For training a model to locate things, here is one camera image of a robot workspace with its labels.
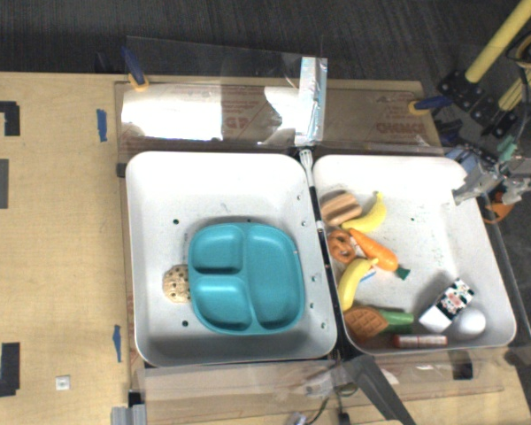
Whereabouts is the white egg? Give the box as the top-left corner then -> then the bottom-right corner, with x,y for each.
450,307 -> 488,342

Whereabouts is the yellow banana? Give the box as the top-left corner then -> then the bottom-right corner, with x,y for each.
340,190 -> 389,235
336,257 -> 380,313

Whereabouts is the brown waffle biscuit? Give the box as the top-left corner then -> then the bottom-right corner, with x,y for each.
342,305 -> 390,345

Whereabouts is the blue divided plate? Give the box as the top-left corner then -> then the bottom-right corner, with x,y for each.
187,221 -> 306,336

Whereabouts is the sausage in bread bun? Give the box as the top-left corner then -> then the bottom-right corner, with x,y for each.
319,190 -> 364,228

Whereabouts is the red and white tube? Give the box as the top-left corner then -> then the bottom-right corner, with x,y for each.
390,333 -> 450,350

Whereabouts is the tan chocolate chip biscuit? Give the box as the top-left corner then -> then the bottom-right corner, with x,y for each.
162,263 -> 192,305

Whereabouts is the green toy vegetable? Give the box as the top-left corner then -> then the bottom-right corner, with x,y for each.
377,308 -> 415,336

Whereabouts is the orange carrot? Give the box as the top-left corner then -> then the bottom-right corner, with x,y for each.
348,227 -> 412,282

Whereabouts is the white plastic tray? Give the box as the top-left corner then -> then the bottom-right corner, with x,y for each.
312,153 -> 519,357
124,150 -> 339,368

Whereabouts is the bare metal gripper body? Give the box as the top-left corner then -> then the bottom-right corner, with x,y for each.
496,157 -> 531,193

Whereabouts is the white patterned carton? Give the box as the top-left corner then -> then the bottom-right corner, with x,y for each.
418,277 -> 476,334

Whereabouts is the brown pretzel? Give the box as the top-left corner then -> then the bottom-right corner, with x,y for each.
327,228 -> 358,266

